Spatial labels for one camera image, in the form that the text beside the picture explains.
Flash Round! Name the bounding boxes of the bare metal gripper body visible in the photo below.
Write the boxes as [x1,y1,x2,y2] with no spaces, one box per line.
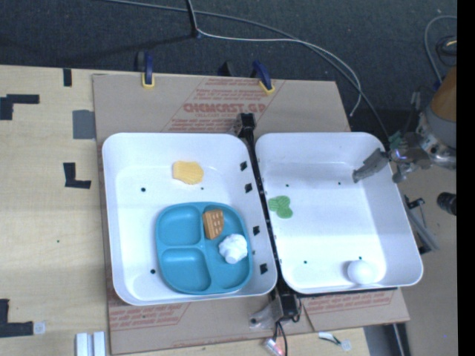
[388,131,458,174]

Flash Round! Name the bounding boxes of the white plastic tray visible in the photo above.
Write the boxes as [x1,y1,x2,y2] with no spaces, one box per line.
[255,131,425,296]
[101,131,279,307]

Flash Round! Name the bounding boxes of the green toy grapes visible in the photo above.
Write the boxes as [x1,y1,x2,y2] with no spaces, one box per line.
[267,195,295,220]

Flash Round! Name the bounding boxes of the white ball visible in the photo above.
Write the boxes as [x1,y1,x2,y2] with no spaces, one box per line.
[346,259,376,286]

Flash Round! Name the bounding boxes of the thin black rod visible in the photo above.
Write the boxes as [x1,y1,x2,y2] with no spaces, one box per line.
[244,134,289,297]

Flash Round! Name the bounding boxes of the white toy cauliflower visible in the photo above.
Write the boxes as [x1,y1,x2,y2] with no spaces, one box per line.
[217,232,249,265]

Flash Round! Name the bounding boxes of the orange toy waffle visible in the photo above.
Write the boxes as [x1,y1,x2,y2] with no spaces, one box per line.
[201,208,226,241]

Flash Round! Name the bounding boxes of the yellow toy crisp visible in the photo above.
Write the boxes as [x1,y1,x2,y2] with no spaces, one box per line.
[171,160,205,185]

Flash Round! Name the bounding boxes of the blue divided plate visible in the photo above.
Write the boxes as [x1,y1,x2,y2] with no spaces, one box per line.
[154,201,254,295]

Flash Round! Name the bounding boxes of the brown cardboard board, red print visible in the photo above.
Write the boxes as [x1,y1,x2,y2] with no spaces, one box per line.
[91,73,411,356]

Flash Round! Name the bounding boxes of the black cylinder on white bracket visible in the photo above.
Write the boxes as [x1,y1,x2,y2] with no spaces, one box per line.
[436,191,458,217]

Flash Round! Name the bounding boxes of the black block with thin wires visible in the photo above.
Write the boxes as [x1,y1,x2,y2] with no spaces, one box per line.
[278,294,302,323]
[236,112,258,139]

